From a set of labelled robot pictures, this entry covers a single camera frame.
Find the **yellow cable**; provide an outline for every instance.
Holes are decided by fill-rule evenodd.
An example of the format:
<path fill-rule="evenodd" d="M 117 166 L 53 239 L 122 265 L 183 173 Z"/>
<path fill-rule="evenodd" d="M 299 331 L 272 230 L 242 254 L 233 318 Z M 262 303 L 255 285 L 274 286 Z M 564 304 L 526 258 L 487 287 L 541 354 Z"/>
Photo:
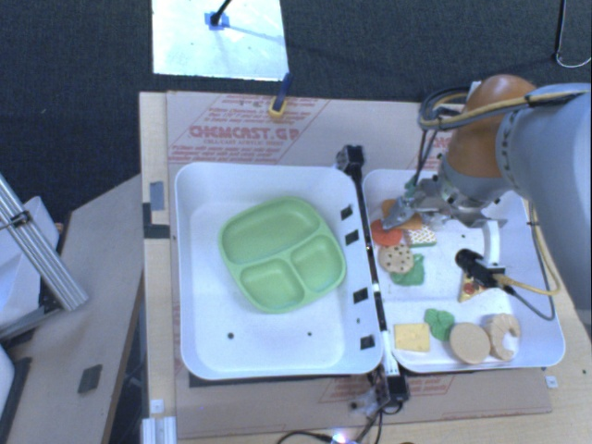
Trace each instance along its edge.
<path fill-rule="evenodd" d="M 530 104 L 537 104 L 543 103 L 547 101 L 551 101 L 553 99 L 565 97 L 567 95 L 577 95 L 581 93 L 589 93 L 590 91 L 563 91 L 563 92 L 551 92 L 551 93 L 539 93 L 534 95 L 527 95 L 525 97 L 516 97 L 514 99 L 508 99 L 501 102 L 496 102 L 494 104 L 484 105 L 482 107 L 476 108 L 475 110 L 471 110 L 470 112 L 464 112 L 458 116 L 448 117 L 446 118 L 445 123 L 458 123 L 465 121 L 467 119 L 471 119 L 473 117 L 480 117 L 486 115 L 490 112 L 494 112 L 496 110 L 505 109 L 505 108 L 512 108 L 519 105 L 530 105 Z M 443 102 L 450 100 L 451 97 L 445 96 L 442 99 L 438 100 L 434 106 L 438 106 Z M 426 120 L 423 117 L 420 118 L 420 124 L 426 128 L 436 128 L 439 127 L 442 121 L 440 119 L 435 120 Z"/>
<path fill-rule="evenodd" d="M 536 294 L 544 294 L 545 296 L 555 296 L 558 292 L 561 291 L 560 288 L 557 288 L 557 289 L 551 290 L 551 291 L 541 290 L 539 288 L 535 288 L 534 286 L 527 285 L 525 283 L 522 283 L 521 281 L 516 281 L 515 279 L 512 279 L 510 277 L 506 277 L 505 275 L 502 275 L 499 273 L 493 275 L 493 278 L 496 281 L 498 281 L 498 283 L 501 283 L 503 285 L 517 286 L 518 288 L 522 288 L 524 290 L 529 290 L 529 291 L 535 292 Z"/>
<path fill-rule="evenodd" d="M 466 97 L 467 95 L 468 95 L 467 91 L 450 93 L 448 95 L 445 95 L 441 99 L 438 99 L 438 101 L 434 104 L 434 108 L 439 107 L 443 104 L 446 104 L 450 100 L 458 99 L 459 97 Z"/>
<path fill-rule="evenodd" d="M 540 252 L 540 255 L 543 259 L 543 263 L 545 264 L 545 267 L 547 268 L 551 277 L 553 278 L 553 281 L 555 282 L 556 289 L 551 290 L 551 291 L 541 290 L 540 288 L 535 288 L 534 286 L 527 285 L 521 281 L 517 281 L 513 278 L 507 277 L 506 275 L 502 275 L 502 274 L 495 274 L 495 275 L 493 275 L 493 278 L 496 281 L 498 281 L 499 283 L 504 284 L 504 285 L 516 286 L 518 288 L 522 288 L 524 290 L 529 290 L 529 291 L 535 292 L 537 294 L 543 294 L 545 296 L 555 296 L 558 292 L 561 291 L 561 282 L 559 281 L 557 275 L 555 274 L 554 268 L 551 267 L 551 263 L 549 261 L 549 258 L 547 257 L 547 255 L 545 253 L 545 249 L 543 248 L 542 240 L 540 239 L 540 236 L 539 236 L 537 211 L 532 209 L 532 213 L 533 213 L 533 215 L 530 217 L 530 223 L 532 225 L 532 228 L 535 230 L 536 247 L 538 248 L 538 251 Z"/>

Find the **cookie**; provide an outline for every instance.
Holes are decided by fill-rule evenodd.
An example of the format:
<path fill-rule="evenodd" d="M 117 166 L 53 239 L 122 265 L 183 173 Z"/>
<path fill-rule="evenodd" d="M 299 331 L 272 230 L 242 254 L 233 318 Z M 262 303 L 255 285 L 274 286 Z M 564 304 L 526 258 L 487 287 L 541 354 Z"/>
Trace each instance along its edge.
<path fill-rule="evenodd" d="M 372 233 L 372 240 L 383 247 L 399 245 L 403 238 L 403 231 L 398 228 L 384 230 L 380 219 L 377 219 L 370 224 L 370 231 Z"/>
<path fill-rule="evenodd" d="M 406 245 L 383 247 L 378 252 L 378 263 L 389 273 L 409 273 L 413 269 L 413 254 Z"/>
<path fill-rule="evenodd" d="M 427 225 L 423 225 L 419 230 L 404 230 L 403 237 L 410 248 L 436 245 L 436 234 Z"/>
<path fill-rule="evenodd" d="M 424 256 L 420 253 L 413 255 L 413 268 L 409 273 L 391 273 L 390 279 L 399 286 L 420 286 L 424 284 Z"/>
<path fill-rule="evenodd" d="M 466 364 L 481 364 L 489 355 L 491 342 L 480 326 L 461 322 L 450 332 L 450 347 L 456 357 Z"/>

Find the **green plate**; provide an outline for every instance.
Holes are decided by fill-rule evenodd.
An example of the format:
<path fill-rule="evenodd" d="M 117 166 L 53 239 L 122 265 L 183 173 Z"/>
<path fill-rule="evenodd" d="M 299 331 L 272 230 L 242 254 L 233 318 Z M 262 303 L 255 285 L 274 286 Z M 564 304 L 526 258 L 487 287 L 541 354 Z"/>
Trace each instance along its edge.
<path fill-rule="evenodd" d="M 267 313 L 304 306 L 345 278 L 333 233 L 297 197 L 279 197 L 232 217 L 220 229 L 218 246 L 244 295 Z"/>

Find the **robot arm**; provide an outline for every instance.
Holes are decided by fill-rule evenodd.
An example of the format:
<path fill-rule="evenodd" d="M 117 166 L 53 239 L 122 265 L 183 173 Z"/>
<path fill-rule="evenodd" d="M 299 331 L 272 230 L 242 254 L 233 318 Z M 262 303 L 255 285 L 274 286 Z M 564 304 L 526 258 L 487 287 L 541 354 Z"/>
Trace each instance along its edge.
<path fill-rule="evenodd" d="M 557 93 L 572 94 L 550 96 Z M 535 206 L 549 253 L 590 335 L 590 84 L 534 89 L 520 78 L 496 76 L 483 81 L 466 109 L 478 113 L 525 94 L 526 103 L 505 116 L 457 129 L 438 175 L 411 186 L 383 226 L 422 212 L 481 227 L 483 208 L 506 191 L 518 192 Z"/>

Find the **pizza slice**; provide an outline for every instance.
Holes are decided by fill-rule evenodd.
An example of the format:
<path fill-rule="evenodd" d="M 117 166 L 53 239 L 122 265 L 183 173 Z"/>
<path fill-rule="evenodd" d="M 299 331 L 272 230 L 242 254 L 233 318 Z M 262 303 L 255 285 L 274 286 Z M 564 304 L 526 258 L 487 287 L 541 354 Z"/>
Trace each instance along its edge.
<path fill-rule="evenodd" d="M 464 273 L 462 274 L 461 281 L 461 293 L 459 294 L 459 302 L 465 302 L 474 298 L 477 294 L 481 294 L 487 291 L 488 288 L 481 286 L 480 284 L 467 277 Z"/>

